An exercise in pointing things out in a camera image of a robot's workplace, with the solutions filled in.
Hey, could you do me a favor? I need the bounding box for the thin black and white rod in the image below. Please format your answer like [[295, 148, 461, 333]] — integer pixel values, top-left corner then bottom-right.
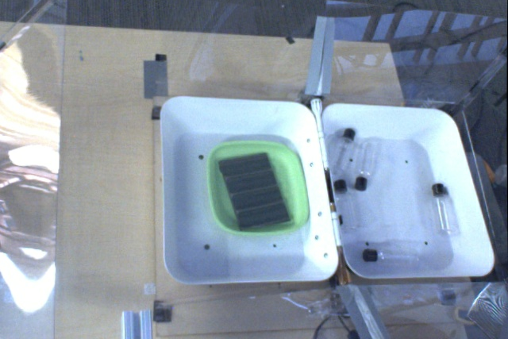
[[310, 98, 344, 251]]

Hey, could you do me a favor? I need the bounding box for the dark ribbed rectangular block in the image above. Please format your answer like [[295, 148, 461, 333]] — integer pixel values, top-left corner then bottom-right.
[[217, 152, 291, 232]]

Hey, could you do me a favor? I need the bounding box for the green square bowl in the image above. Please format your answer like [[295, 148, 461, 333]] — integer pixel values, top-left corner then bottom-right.
[[206, 140, 310, 235]]

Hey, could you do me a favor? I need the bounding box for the white plastic tray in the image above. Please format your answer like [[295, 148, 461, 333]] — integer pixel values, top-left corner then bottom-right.
[[320, 102, 495, 279], [159, 95, 340, 285]]

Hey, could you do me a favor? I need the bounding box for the clear bottle with black cap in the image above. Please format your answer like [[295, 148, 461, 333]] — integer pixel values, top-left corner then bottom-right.
[[354, 141, 378, 191], [333, 179, 360, 230], [431, 183, 460, 237], [362, 245, 420, 264], [331, 128, 356, 168]]

